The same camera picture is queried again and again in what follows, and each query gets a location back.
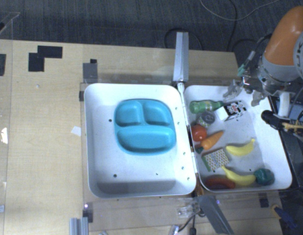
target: green bottle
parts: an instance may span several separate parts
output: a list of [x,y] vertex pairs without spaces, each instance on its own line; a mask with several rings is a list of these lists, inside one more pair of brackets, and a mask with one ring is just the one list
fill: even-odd
[[189,104],[189,109],[191,113],[202,113],[205,111],[215,111],[222,107],[224,103],[222,101],[214,102],[211,100],[203,101],[191,101]]

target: banana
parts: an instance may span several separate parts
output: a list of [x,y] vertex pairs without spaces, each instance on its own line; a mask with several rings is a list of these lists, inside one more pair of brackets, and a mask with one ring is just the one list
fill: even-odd
[[225,171],[226,177],[228,179],[234,181],[236,184],[241,186],[251,185],[256,180],[255,175],[241,176],[229,169],[226,169],[224,165],[222,166],[222,169]]
[[255,142],[255,140],[251,139],[251,141],[248,144],[246,144],[242,147],[228,145],[225,148],[232,155],[245,156],[245,155],[249,154],[254,149],[254,142]]

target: tin can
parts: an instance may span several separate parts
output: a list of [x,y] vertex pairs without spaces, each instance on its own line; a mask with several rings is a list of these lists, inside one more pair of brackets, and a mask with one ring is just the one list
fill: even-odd
[[213,124],[215,121],[215,115],[211,111],[205,111],[203,112],[200,117],[197,119],[197,123],[201,126],[204,126],[208,128],[211,124]]

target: table surface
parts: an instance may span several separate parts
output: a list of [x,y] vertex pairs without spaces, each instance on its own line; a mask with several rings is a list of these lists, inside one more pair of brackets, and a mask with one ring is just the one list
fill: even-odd
[[[97,59],[100,82],[167,84],[173,74],[174,50],[0,40],[2,50],[7,45],[13,47],[13,72],[11,91],[2,92],[11,94],[11,113],[0,235],[67,235],[70,218],[80,218],[84,205],[82,141],[71,133],[81,126],[78,95],[83,63]],[[36,53],[38,45],[61,46],[63,57],[45,58],[44,72],[28,72],[28,53]],[[233,53],[189,52],[189,84],[228,84],[236,71]],[[270,205],[279,201],[278,196],[269,199]],[[244,206],[247,202],[226,202],[224,214],[235,234],[282,234],[270,208],[261,208],[259,202]],[[215,234],[206,218],[196,222],[197,234]],[[163,235],[169,229],[167,223],[107,233]]]

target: carrot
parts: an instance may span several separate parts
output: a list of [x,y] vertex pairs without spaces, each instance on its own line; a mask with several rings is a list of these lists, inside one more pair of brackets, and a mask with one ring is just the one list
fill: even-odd
[[219,141],[223,133],[224,133],[223,131],[219,131],[217,133],[212,134],[211,136],[201,141],[201,146],[205,150],[209,150],[212,146],[214,146]]

